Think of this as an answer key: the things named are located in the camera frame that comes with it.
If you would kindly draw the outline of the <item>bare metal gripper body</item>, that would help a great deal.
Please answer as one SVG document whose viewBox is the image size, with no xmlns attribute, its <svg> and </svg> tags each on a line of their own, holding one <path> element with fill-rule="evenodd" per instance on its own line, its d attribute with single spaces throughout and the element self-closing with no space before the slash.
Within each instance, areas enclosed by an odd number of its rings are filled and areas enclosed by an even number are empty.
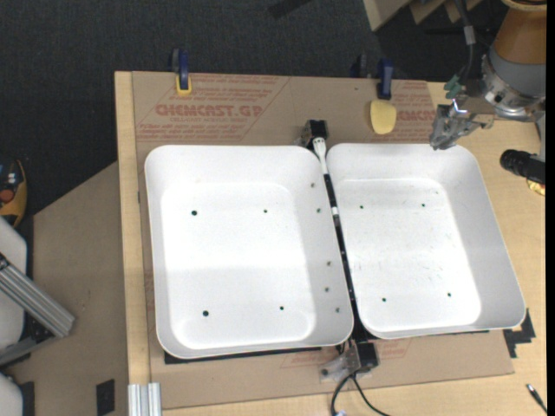
<svg viewBox="0 0 555 416">
<path fill-rule="evenodd" d="M 469 80 L 450 107 L 457 129 L 489 129 L 496 120 L 535 122 L 544 115 L 542 96 L 523 94 L 497 75 Z"/>
</svg>

